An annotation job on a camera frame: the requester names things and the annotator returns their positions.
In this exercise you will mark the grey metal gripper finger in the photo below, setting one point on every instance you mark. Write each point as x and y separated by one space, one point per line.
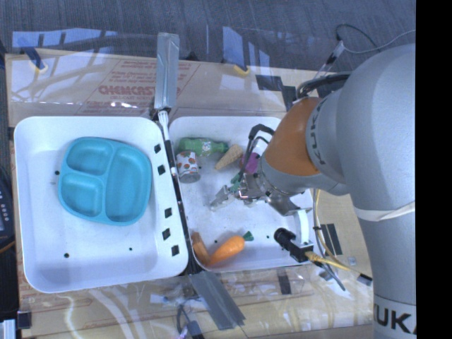
219 195
226 204

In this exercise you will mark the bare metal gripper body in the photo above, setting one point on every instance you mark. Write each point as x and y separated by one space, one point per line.
256 189

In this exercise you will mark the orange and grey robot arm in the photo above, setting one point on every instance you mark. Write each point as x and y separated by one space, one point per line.
370 147

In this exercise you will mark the white plastic tray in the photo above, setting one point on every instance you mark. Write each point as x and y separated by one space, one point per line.
229 224
88 256

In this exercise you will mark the purple toy food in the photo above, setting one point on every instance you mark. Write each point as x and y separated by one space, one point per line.
252 164

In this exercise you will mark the tan ice cream cone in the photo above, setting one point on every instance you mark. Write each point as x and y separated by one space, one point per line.
229 157

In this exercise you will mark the white can with orange print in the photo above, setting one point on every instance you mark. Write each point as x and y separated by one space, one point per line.
188 166

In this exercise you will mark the orange carrot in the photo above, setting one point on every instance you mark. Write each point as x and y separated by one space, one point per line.
227 249

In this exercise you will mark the green plastic bottle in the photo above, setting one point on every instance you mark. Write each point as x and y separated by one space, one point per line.
199 147

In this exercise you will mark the blue divided plate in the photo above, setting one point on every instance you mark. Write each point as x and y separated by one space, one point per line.
106 180

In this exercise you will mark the brown cardboard board, red print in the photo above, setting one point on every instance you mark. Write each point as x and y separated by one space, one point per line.
116 83

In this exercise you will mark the black cylinder on white bracket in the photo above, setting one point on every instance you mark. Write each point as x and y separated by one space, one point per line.
289 240

